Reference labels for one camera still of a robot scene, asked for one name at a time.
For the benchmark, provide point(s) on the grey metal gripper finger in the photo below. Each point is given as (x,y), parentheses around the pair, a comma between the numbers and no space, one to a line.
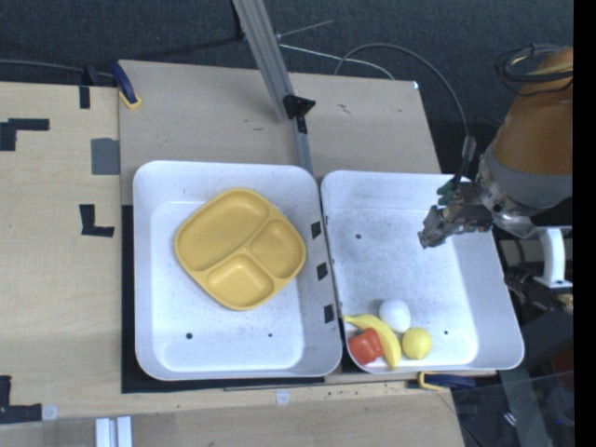
(427,237)
(433,217)

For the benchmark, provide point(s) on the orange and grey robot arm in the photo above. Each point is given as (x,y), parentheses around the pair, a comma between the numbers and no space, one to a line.
(535,133)

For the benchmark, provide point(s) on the white egg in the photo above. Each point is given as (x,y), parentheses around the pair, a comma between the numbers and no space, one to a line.
(395,314)

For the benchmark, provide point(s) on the yellow divided plate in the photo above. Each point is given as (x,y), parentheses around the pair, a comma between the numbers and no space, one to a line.
(223,235)

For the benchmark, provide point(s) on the yellow banana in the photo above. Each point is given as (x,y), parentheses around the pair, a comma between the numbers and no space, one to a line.
(386,335)

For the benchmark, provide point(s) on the orange bell pepper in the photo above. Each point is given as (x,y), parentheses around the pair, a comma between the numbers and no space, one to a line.
(365,346)

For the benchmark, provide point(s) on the yellow lemon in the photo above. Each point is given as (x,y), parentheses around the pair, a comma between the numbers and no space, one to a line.
(415,342)

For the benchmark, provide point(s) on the white plastic tray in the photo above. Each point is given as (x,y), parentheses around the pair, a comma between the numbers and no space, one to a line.
(396,259)
(233,347)

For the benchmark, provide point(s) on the black cylinder on white bracket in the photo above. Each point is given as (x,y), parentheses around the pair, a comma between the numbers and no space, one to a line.
(554,254)

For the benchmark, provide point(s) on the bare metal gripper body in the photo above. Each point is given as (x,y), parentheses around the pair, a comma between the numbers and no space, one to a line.
(475,214)

